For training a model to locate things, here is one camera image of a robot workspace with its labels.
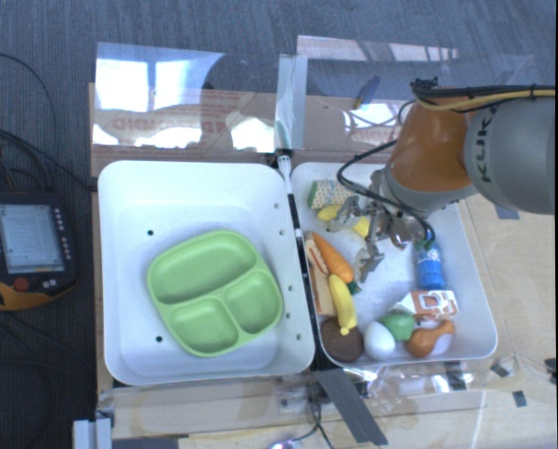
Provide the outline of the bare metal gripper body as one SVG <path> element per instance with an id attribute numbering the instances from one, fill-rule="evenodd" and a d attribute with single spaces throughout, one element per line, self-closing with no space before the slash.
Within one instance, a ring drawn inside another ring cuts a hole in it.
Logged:
<path id="1" fill-rule="evenodd" d="M 433 228 L 422 212 L 406 206 L 394 193 L 389 184 L 393 182 L 386 168 L 371 175 L 369 190 L 377 207 L 377 235 L 386 237 L 398 248 L 409 243 L 417 249 L 433 247 Z"/>

